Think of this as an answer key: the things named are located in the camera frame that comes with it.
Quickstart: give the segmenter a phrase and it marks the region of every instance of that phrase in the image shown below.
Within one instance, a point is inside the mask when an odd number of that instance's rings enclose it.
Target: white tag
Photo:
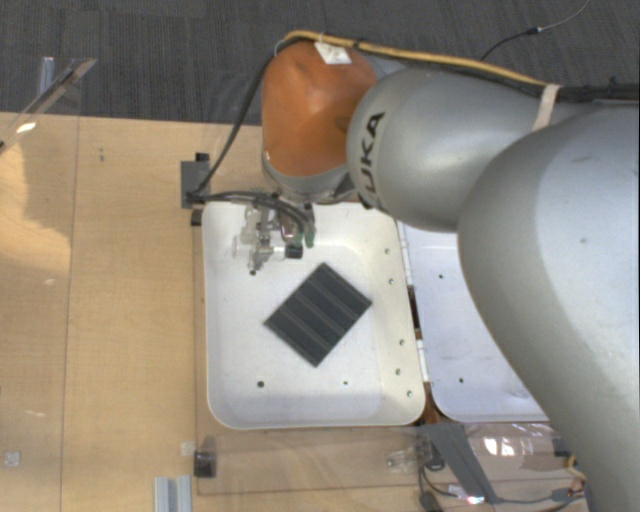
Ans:
[[[347,50],[317,41],[314,43],[325,64],[351,64]]]

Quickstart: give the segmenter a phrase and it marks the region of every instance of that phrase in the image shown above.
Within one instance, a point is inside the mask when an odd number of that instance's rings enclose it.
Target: wooden table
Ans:
[[[197,308],[179,163],[216,155],[228,130],[45,116],[0,156],[0,455],[22,455],[0,467],[3,512],[151,511],[155,477],[192,473]],[[260,146],[243,128],[215,187],[259,183]],[[417,485],[193,498],[195,511],[420,510]]]

